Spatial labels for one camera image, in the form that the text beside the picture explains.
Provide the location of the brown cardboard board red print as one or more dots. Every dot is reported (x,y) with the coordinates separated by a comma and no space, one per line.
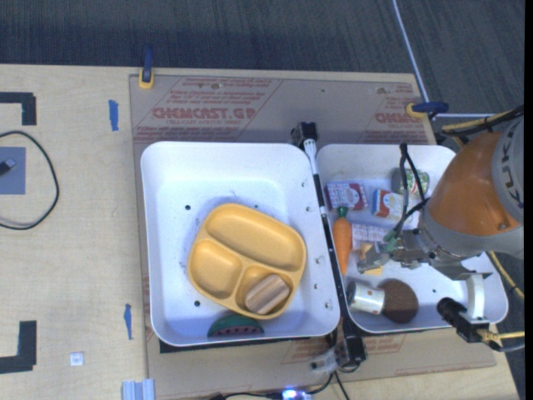
(258,111)

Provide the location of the orange carrot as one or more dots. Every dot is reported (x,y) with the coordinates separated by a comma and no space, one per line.
(342,240)

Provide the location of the green and red watermelon slice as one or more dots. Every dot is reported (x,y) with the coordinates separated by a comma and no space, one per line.
(235,328)

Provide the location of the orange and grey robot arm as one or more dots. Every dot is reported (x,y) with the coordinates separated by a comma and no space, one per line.
(466,190)

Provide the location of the yellow divided plate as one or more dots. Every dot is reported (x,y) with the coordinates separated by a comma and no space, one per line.
(250,236)

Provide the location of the green and white can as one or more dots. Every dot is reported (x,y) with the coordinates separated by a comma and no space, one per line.
(418,181)

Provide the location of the red and white carton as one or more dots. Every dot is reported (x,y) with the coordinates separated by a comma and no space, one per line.
(345,196)

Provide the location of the tan wooden bread roll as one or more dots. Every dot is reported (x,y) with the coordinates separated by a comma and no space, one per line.
(267,294)

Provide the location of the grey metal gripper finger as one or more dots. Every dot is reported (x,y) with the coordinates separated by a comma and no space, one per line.
(372,264)
(378,248)

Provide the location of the brown and white mushroom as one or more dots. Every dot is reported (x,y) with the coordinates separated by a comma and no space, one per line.
(399,300)

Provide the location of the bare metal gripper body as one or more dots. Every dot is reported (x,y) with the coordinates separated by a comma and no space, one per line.
(416,250)

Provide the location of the orange blue and white carton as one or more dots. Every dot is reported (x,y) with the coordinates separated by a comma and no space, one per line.
(387,203)

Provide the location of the black cylinder on white bracket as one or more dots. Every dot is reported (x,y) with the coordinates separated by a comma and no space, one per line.
(462,317)

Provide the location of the white plastic tray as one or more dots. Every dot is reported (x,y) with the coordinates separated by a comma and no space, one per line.
(429,298)
(175,231)

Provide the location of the yellow cheese wedge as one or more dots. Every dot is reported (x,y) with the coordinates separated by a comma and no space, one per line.
(366,250)

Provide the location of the thin black and white rod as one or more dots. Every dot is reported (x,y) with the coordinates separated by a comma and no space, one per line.
(320,198)

